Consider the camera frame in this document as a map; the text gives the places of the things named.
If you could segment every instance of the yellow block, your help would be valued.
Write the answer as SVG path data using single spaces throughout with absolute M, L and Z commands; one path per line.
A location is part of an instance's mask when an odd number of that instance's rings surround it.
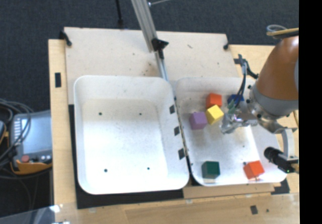
M 222 119 L 223 116 L 224 116 L 224 113 L 218 107 L 218 105 L 212 106 L 211 108 L 207 109 L 207 111 L 206 111 L 206 117 L 207 117 L 208 123 L 210 125 L 212 125 L 212 124 L 216 123 L 217 121 L 219 121 L 220 119 Z

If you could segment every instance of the cube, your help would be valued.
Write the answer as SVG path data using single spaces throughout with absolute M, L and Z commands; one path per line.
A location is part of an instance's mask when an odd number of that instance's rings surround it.
M 263 174 L 264 168 L 260 161 L 249 162 L 244 166 L 244 172 L 248 179 L 257 178 Z
M 205 112 L 192 113 L 189 122 L 192 130 L 203 129 L 208 124 Z
M 220 94 L 210 93 L 206 98 L 206 109 L 215 105 L 222 106 L 222 97 Z
M 205 161 L 202 166 L 202 177 L 215 179 L 220 175 L 219 162 Z
M 212 106 L 206 111 L 206 117 L 210 125 L 213 125 L 214 123 L 218 122 L 220 119 L 223 118 L 223 116 L 224 113 L 218 107 L 218 105 Z
M 236 98 L 237 94 L 232 94 L 229 96 L 228 100 L 227 100 L 227 103 L 229 104 L 232 100 L 234 100 Z

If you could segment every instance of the white tray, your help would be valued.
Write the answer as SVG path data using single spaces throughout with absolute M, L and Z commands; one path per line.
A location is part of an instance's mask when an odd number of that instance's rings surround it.
M 207 125 L 202 130 L 192 130 L 189 117 L 193 112 L 206 110 L 206 97 L 209 93 L 221 94 L 222 110 L 227 110 L 227 98 L 236 94 L 241 85 L 240 78 L 185 78 L 176 84 L 178 114 L 189 155 L 192 175 L 204 186 L 219 186 L 249 183 L 275 183 L 286 178 L 286 174 L 276 165 L 269 163 L 264 156 L 265 148 L 280 148 L 277 137 L 261 126 L 240 127 L 231 134 L 220 131 L 221 121 Z M 253 80 L 247 79 L 246 87 Z M 245 100 L 249 97 L 246 88 Z M 260 160 L 265 173 L 258 180 L 248 180 L 244 162 Z M 219 162 L 220 176 L 216 179 L 203 179 L 201 166 L 205 161 Z
M 74 85 L 78 181 L 90 194 L 175 190 L 189 180 L 169 83 L 83 76 Z

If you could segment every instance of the brown cylindrical robot part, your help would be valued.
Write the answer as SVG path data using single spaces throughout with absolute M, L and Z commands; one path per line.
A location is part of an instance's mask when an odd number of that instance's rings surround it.
M 294 77 L 298 47 L 298 36 L 285 38 L 275 46 L 256 82 L 262 95 L 277 100 L 298 100 Z

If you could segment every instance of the red block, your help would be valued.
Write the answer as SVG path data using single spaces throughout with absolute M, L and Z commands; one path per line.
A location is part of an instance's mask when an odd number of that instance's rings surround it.
M 247 163 L 244 166 L 244 171 L 248 179 L 256 178 L 265 172 L 260 161 Z
M 212 106 L 217 105 L 218 107 L 222 106 L 222 98 L 220 94 L 210 93 L 206 99 L 206 109 L 211 108 Z

